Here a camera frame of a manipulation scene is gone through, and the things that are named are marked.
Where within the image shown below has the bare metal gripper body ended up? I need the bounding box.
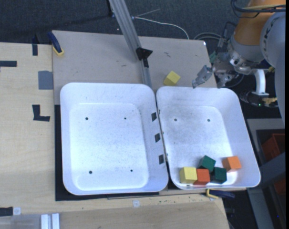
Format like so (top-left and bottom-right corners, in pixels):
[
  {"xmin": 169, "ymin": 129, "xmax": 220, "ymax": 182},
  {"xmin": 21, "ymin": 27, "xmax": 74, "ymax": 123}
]
[{"xmin": 211, "ymin": 51, "xmax": 258, "ymax": 78}]

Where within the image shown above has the yellow cube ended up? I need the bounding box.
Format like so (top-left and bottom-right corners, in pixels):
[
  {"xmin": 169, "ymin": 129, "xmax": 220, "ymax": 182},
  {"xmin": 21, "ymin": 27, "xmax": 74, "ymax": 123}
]
[
  {"xmin": 163, "ymin": 70, "xmax": 181, "ymax": 86},
  {"xmin": 179, "ymin": 167, "xmax": 198, "ymax": 185}
]

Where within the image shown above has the white plastic tray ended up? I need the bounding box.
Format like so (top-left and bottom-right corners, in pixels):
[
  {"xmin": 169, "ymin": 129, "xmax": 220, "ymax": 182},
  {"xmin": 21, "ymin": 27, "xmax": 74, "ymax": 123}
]
[
  {"xmin": 155, "ymin": 86, "xmax": 262, "ymax": 191},
  {"xmin": 60, "ymin": 82, "xmax": 169, "ymax": 196}
]

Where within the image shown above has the light orange cube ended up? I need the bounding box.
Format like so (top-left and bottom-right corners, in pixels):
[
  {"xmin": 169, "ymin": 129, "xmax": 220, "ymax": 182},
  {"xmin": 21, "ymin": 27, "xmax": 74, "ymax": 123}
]
[{"xmin": 221, "ymin": 156, "xmax": 242, "ymax": 172}]

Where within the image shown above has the green cube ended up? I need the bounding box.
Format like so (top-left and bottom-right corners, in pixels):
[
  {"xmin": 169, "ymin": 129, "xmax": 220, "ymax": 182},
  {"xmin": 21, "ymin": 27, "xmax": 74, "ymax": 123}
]
[
  {"xmin": 198, "ymin": 155, "xmax": 217, "ymax": 173},
  {"xmin": 210, "ymin": 167, "xmax": 227, "ymax": 185}
]

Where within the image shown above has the dark orange cube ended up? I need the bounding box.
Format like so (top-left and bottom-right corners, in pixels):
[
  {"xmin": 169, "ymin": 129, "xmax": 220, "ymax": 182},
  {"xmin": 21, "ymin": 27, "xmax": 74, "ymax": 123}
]
[{"xmin": 194, "ymin": 168, "xmax": 211, "ymax": 186}]

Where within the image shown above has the black cylinder on white bracket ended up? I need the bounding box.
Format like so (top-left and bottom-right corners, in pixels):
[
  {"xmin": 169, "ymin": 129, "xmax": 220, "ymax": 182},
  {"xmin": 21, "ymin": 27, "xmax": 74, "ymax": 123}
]
[{"xmin": 238, "ymin": 69, "xmax": 270, "ymax": 107}]

